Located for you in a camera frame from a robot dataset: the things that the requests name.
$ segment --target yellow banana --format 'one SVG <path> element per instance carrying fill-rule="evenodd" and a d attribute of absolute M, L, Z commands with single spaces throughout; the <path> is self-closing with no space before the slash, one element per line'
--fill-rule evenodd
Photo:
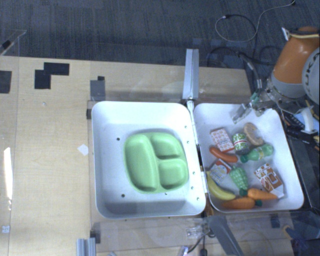
<path fill-rule="evenodd" d="M 219 187 L 214 182 L 214 180 L 210 177 L 208 172 L 206 172 L 206 181 L 208 183 L 209 191 L 214 197 L 219 198 L 221 200 L 232 200 L 232 199 L 236 198 L 235 194 L 233 194 L 229 191 L 225 191 L 221 187 Z"/>

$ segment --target green plate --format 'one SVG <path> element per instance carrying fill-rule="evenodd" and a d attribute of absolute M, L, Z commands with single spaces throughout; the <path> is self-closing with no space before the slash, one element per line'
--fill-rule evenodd
<path fill-rule="evenodd" d="M 166 132 L 130 136 L 124 144 L 124 162 L 131 185 L 142 193 L 175 190 L 189 178 L 184 149 Z"/>

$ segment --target plastic bottle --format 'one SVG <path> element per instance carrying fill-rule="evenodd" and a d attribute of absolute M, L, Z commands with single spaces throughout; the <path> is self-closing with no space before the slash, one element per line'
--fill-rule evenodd
<path fill-rule="evenodd" d="M 258 161 L 264 157 L 271 156 L 274 152 L 274 147 L 270 144 L 264 144 L 252 149 L 248 154 L 244 154 L 240 157 L 242 163 L 246 163 L 249 160 Z"/>

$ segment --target soda can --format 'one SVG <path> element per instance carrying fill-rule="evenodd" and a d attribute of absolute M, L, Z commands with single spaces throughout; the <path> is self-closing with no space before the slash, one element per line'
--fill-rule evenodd
<path fill-rule="evenodd" d="M 247 136 L 244 133 L 236 133 L 233 135 L 232 142 L 236 154 L 245 155 L 250 152 L 249 142 L 247 141 Z"/>

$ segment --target orange carrot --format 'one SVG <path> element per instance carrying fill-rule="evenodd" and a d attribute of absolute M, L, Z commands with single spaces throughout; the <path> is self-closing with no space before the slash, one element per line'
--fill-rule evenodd
<path fill-rule="evenodd" d="M 219 149 L 213 146 L 210 147 L 209 150 L 210 150 L 210 153 L 214 155 L 216 158 L 220 158 L 228 163 L 238 162 L 238 157 L 236 155 L 222 153 Z"/>
<path fill-rule="evenodd" d="M 241 197 L 229 201 L 225 201 L 222 206 L 227 209 L 252 209 L 255 206 L 255 200 L 250 197 Z"/>
<path fill-rule="evenodd" d="M 248 189 L 248 197 L 254 200 L 273 200 L 278 198 L 275 194 L 253 187 Z"/>

